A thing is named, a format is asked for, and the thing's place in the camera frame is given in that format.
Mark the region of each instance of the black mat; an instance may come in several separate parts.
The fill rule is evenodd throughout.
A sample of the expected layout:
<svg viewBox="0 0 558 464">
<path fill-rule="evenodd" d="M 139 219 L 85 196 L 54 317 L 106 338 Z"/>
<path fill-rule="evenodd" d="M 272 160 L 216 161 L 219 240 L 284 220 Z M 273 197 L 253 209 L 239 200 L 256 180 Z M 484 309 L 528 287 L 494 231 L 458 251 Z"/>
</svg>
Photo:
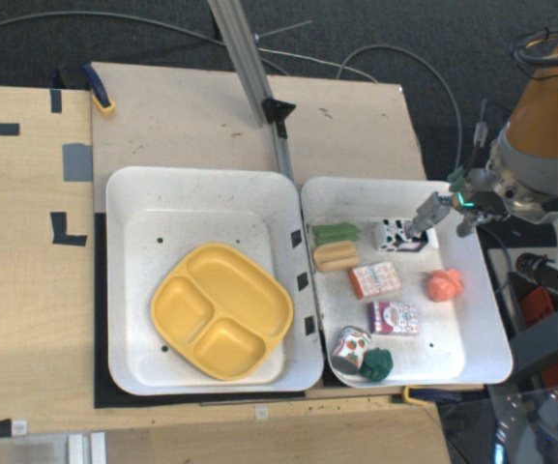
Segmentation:
<svg viewBox="0 0 558 464">
<path fill-rule="evenodd" d="M 94 407 L 148 407 L 191 402 L 224 402 L 302 398 L 303 391 L 269 391 L 246 393 L 193 393 L 176 395 L 134 395 L 123 391 L 113 381 L 108 369 L 106 214 L 94 215 L 96 234 L 95 262 L 95 359 Z"/>
</svg>

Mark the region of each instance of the tin can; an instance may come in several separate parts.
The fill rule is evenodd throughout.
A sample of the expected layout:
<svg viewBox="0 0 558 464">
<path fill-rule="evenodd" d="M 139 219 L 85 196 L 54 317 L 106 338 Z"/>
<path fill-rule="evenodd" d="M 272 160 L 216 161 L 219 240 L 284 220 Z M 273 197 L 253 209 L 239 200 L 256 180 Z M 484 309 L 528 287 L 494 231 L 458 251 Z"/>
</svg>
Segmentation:
<svg viewBox="0 0 558 464">
<path fill-rule="evenodd" d="M 330 357 L 333 368 L 346 375 L 357 374 L 370 343 L 371 335 L 365 330 L 345 327 Z"/>
</svg>

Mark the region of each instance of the white tray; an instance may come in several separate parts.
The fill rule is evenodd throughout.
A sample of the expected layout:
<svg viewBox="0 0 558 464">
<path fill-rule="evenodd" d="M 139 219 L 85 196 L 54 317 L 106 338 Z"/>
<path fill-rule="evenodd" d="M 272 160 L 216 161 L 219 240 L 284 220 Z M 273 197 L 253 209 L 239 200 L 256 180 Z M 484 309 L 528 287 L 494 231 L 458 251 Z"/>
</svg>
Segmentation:
<svg viewBox="0 0 558 464">
<path fill-rule="evenodd" d="M 302 290 L 298 284 L 302 274 L 311 282 L 300 213 L 295 186 L 274 172 L 115 172 L 106 186 L 106 228 L 108 362 L 117 385 L 139 395 L 297 392 L 314 385 L 323 354 L 312 283 Z M 294 246 L 292 233 L 299 231 L 301 242 Z M 165 352 L 150 314 L 166 275 L 190 251 L 211 242 L 242 251 L 280 282 L 294 305 L 282 343 L 250 376 L 233 382 L 206 375 L 171 348 Z"/>
<path fill-rule="evenodd" d="M 421 181 L 363 180 L 319 177 L 302 189 L 302 207 L 310 250 L 311 227 L 349 221 L 360 229 L 356 242 L 361 264 L 392 261 L 402 289 L 388 301 L 411 303 L 420 318 L 416 336 L 374 335 L 372 347 L 388 349 L 394 367 L 381 382 L 343 375 L 357 388 L 400 385 L 493 384 L 511 373 L 513 358 L 491 289 L 483 254 L 475 234 L 459 238 L 461 216 L 452 212 L 435 227 L 439 248 L 427 245 L 418 253 L 378 252 L 372 228 L 384 218 L 413 218 L 416 209 L 434 191 L 445 193 L 448 184 Z M 449 302 L 435 303 L 426 294 L 431 272 L 456 268 L 464 291 Z M 327 347 L 332 350 L 343 327 L 368 330 L 367 300 L 358 300 L 347 272 L 313 273 L 319 313 Z"/>
</svg>

